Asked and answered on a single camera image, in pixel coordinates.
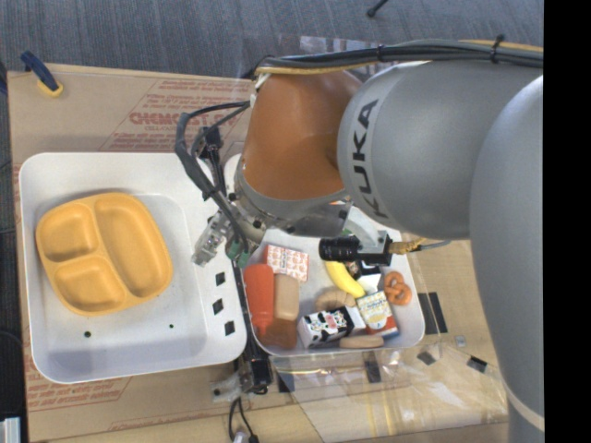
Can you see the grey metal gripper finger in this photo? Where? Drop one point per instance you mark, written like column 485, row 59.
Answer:
column 203, row 253

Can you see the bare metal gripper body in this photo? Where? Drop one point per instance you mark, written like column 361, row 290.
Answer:
column 247, row 229

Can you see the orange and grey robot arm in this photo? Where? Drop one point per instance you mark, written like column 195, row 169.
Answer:
column 415, row 155

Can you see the white plastic tray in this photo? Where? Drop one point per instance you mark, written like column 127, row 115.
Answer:
column 184, row 302
column 318, row 275

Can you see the red and white patterned packet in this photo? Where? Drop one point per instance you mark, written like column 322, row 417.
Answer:
column 291, row 261

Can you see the red bottle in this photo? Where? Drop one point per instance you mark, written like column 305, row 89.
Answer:
column 258, row 289

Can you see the tan bread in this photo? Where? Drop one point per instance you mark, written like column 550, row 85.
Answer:
column 287, row 295

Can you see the orange divided plate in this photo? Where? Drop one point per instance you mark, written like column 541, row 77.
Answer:
column 120, row 238

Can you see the tan croissant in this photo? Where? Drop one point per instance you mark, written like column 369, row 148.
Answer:
column 330, row 299

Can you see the yellow banana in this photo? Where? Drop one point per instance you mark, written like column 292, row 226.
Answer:
column 344, row 280

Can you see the cow print carton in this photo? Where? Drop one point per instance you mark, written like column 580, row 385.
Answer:
column 323, row 328

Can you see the black and white carton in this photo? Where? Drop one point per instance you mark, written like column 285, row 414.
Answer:
column 369, row 280

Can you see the yellow and red carton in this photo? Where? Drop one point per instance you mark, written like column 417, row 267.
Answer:
column 376, row 312

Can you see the tan biscuit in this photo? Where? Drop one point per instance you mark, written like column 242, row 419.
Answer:
column 361, row 342

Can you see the orange pretzel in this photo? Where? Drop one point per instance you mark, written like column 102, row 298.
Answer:
column 398, row 290

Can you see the brown cardboard board red print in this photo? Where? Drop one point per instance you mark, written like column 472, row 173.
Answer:
column 92, row 109

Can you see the black cylinder on white bracket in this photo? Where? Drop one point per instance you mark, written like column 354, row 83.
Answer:
column 339, row 248

